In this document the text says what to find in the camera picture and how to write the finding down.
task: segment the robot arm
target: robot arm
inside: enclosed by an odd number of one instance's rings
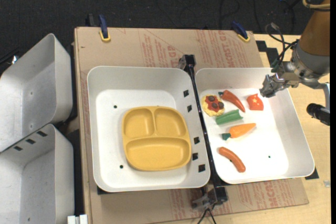
[[[314,9],[314,13],[301,38],[291,45],[291,60],[276,64],[272,69],[274,74],[266,75],[260,94],[273,97],[276,92],[288,87],[296,88],[300,83],[323,89],[325,106],[310,104],[307,112],[330,125],[330,84],[318,81],[330,72],[330,0],[324,0],[320,5],[310,5],[303,0],[303,4]]]

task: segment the carrot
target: carrot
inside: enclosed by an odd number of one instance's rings
[[[243,173],[246,171],[244,163],[233,151],[222,146],[219,148],[218,152],[221,154],[221,156],[227,157],[230,161],[232,161],[238,172]]]
[[[256,123],[245,123],[240,125],[232,126],[229,130],[229,133],[222,134],[222,138],[227,140],[228,138],[237,138],[240,137],[249,131],[251,131],[257,124]]]
[[[218,93],[220,98],[222,98],[225,101],[229,101],[232,104],[234,104],[236,107],[238,107],[241,111],[245,112],[245,107],[240,101],[238,97],[236,97],[233,93],[231,93],[228,90],[225,90],[224,92],[219,92]]]

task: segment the tomato slice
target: tomato slice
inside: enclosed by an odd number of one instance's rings
[[[264,110],[264,103],[257,93],[250,95],[246,100],[250,106],[250,110]]]

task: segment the toy sausage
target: toy sausage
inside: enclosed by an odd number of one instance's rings
[[[219,153],[222,156],[227,157],[230,161],[232,161],[232,163],[236,166],[238,172],[240,173],[245,172],[246,167],[244,163],[234,152],[222,146],[219,148]]]

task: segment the toy food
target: toy food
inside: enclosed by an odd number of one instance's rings
[[[221,156],[227,157],[230,161],[232,161],[232,163],[236,166],[238,172],[245,172],[246,167],[244,163],[234,152],[222,146],[219,148],[219,153],[221,154]]]
[[[224,140],[231,138],[237,138],[251,131],[257,124],[256,123],[245,123],[240,125],[232,126],[229,133],[222,134]]]
[[[241,111],[245,112],[245,107],[240,101],[238,97],[236,97],[233,93],[231,93],[228,90],[225,90],[224,92],[219,92],[218,93],[220,98],[222,98],[225,101],[229,101],[232,104],[234,104],[236,107],[238,107]]]
[[[224,113],[216,118],[216,123],[218,125],[224,124],[227,122],[238,121],[241,120],[243,117],[239,114],[239,109],[232,110],[230,112]]]
[[[250,95],[246,100],[250,106],[250,110],[264,110],[264,103],[257,93]]]
[[[224,103],[220,102],[215,95],[208,94],[202,98],[202,108],[210,117],[219,116],[224,113]]]

